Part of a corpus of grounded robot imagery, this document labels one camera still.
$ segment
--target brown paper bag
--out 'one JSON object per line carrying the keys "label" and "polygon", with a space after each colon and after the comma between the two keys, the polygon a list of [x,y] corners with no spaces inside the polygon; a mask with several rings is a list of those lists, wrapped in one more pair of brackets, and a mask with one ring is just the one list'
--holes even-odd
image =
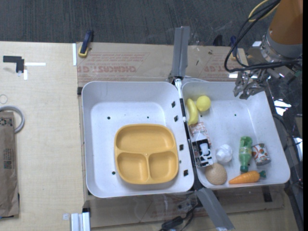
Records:
{"label": "brown paper bag", "polygon": [[0,217],[19,213],[14,113],[0,112]]}

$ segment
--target yellow divided plate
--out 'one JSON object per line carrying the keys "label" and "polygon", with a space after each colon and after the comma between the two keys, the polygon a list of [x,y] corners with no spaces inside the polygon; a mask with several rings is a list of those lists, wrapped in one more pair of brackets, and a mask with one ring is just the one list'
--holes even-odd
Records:
{"label": "yellow divided plate", "polygon": [[165,126],[127,125],[120,128],[115,136],[115,164],[126,182],[158,184],[177,175],[177,145],[173,133]]}

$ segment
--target gray ring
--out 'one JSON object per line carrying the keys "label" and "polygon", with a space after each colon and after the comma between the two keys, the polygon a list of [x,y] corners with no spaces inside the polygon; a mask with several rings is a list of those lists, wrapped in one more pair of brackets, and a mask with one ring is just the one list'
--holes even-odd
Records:
{"label": "gray ring", "polygon": [[22,113],[22,111],[19,108],[17,108],[16,106],[12,106],[12,105],[6,105],[6,106],[0,107],[0,112],[1,111],[5,111],[5,110],[12,110],[12,111],[17,112],[20,115],[21,123],[15,129],[15,133],[18,133],[23,128],[23,126],[25,124],[25,116],[24,116],[24,114]]}
{"label": "gray ring", "polygon": [[7,101],[8,101],[8,96],[5,95],[5,94],[0,94],[0,98],[1,98],[2,96],[3,96],[3,97],[6,97],[6,101],[5,101],[4,103],[0,101],[0,103],[1,103],[1,104],[6,104]]}

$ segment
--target tin can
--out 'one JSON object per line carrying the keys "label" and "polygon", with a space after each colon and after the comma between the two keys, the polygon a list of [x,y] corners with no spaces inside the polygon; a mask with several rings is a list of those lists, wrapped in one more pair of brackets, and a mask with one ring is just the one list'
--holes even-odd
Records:
{"label": "tin can", "polygon": [[269,153],[263,143],[256,144],[252,147],[252,156],[257,166],[270,163]]}

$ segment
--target brown ball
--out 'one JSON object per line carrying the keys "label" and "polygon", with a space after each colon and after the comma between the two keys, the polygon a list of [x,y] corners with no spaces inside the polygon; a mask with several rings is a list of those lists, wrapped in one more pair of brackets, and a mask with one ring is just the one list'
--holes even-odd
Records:
{"label": "brown ball", "polygon": [[205,176],[213,185],[222,185],[227,181],[227,171],[223,165],[214,163],[205,167]]}

